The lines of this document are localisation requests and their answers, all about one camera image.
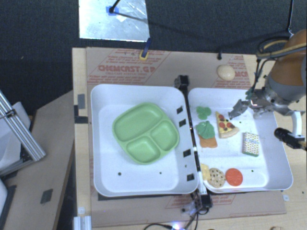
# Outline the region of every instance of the white ball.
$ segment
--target white ball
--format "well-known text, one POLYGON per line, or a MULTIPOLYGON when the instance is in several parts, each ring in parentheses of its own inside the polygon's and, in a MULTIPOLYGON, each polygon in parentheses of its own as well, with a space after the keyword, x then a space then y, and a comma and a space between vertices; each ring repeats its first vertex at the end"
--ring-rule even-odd
POLYGON ((217 68, 217 75, 225 81, 231 81, 235 78, 236 72, 232 66, 220 65, 217 68))

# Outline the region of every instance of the yellow and blue clip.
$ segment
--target yellow and blue clip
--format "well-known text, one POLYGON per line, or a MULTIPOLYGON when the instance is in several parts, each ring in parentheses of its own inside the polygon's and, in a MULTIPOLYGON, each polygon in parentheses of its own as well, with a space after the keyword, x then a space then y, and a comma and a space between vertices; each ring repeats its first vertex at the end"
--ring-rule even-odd
POLYGON ((148 38, 146 45, 145 45, 145 48, 140 52, 140 55, 139 55, 140 60, 147 60, 148 55, 149 55, 148 50, 149 50, 149 46, 150 46, 151 43, 152 43, 152 39, 148 38))

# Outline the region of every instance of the pizza slice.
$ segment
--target pizza slice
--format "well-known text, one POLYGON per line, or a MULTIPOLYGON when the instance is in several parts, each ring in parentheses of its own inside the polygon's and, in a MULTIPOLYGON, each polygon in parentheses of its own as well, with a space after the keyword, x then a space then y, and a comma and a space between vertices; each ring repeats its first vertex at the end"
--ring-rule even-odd
POLYGON ((215 112, 215 114, 220 138, 232 137, 240 131, 238 127, 235 127, 232 123, 225 119, 222 114, 219 112, 215 112))

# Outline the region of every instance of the green plate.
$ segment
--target green plate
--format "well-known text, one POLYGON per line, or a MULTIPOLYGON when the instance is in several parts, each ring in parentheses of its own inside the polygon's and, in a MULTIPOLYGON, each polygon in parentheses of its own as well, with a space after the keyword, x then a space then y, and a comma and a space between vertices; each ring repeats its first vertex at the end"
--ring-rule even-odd
POLYGON ((124 151, 140 164, 157 161, 179 143, 175 125, 153 103, 139 104, 118 116, 112 131, 124 151))

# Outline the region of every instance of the dark background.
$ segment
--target dark background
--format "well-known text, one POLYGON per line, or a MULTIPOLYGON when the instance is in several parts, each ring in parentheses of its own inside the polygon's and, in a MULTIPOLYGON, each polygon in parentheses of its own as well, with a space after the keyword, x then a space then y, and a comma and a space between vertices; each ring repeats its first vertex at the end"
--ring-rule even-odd
MULTIPOLYGON (((254 54, 285 32, 290 0, 146 0, 151 49, 254 54)), ((295 0, 292 31, 306 28, 295 0)), ((71 49, 142 48, 79 38, 78 0, 0 0, 0 90, 28 114, 72 90, 71 49)))

